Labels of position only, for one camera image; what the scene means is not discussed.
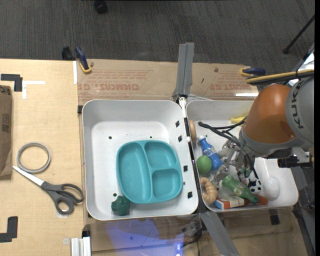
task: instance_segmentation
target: beige rope toy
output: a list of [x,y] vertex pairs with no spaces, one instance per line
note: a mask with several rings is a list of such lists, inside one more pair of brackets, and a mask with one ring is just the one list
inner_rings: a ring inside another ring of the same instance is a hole
[[213,204],[218,197],[217,188],[211,183],[211,181],[207,177],[201,177],[200,184],[204,185],[205,188],[205,192],[202,192],[203,200],[209,205]]

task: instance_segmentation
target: gray ring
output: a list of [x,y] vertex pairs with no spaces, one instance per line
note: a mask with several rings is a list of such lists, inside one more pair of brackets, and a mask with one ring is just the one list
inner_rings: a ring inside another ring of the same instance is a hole
[[[44,166],[42,166],[41,168],[39,169],[28,169],[26,167],[24,167],[21,162],[20,162],[20,157],[21,157],[21,154],[22,152],[27,149],[27,148],[30,148],[30,147],[40,147],[42,149],[44,149],[44,151],[46,152],[46,155],[48,156],[48,159],[46,161],[46,163],[44,164]],[[37,174],[37,173],[41,173],[43,172],[45,169],[48,168],[49,164],[51,162],[51,153],[48,149],[48,147],[42,143],[39,143],[39,142],[29,142],[27,144],[24,144],[19,150],[18,150],[18,153],[16,155],[16,164],[18,165],[18,167],[27,172],[27,173],[30,173],[30,174]]]

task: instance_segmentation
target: green bottle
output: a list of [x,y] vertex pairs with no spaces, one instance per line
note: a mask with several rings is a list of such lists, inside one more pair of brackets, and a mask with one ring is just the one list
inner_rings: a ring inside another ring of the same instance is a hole
[[236,196],[250,200],[254,205],[259,201],[259,197],[253,195],[245,184],[230,174],[223,179],[222,185],[230,189]]

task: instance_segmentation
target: brown paper bag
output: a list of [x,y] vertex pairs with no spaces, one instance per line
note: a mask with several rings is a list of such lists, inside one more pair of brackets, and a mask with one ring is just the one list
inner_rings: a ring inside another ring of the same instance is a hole
[[0,85],[0,176],[12,171],[12,92]]

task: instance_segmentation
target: wooden table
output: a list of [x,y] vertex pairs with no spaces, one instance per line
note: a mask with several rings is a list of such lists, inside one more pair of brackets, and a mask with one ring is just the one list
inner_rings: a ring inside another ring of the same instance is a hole
[[[115,62],[119,67],[128,63]],[[151,63],[146,61],[145,65],[150,67]],[[196,65],[196,70],[204,72],[209,65],[212,67],[212,64]],[[78,87],[74,82],[73,66],[73,61],[2,59],[0,73],[20,74],[24,81],[45,81],[45,84],[28,84],[26,99],[22,98],[21,92],[13,93],[13,165],[16,165],[17,151],[22,145],[40,142],[48,146],[52,159],[48,169],[36,176],[52,184],[73,183],[81,187],[84,175],[77,113]],[[158,74],[164,64],[153,62],[151,66],[154,74]],[[169,81],[176,76],[175,68],[174,64],[165,68],[171,74]],[[10,85],[13,91],[13,82],[0,81],[0,84]],[[46,161],[46,155],[41,149],[30,148],[22,154],[21,161],[26,167],[37,168]],[[70,255],[70,239],[81,238],[88,221],[83,204],[77,205],[72,214],[62,216],[56,212],[48,194],[14,170],[11,177],[0,179],[0,191],[0,233],[7,231],[9,217],[18,217],[17,238],[0,243],[0,255]],[[225,215],[225,227],[241,255],[307,255],[298,222],[290,208],[278,212],[282,225],[276,227],[266,219],[268,212],[264,214],[257,214],[256,222],[254,215],[250,215],[252,218],[247,224],[253,227],[251,230],[243,221],[248,220],[248,216]],[[172,245],[92,254],[156,256],[163,255],[165,248],[172,249]],[[199,242],[199,250],[201,255],[219,255],[216,245],[206,234]],[[198,255],[197,243],[187,245],[184,255]]]

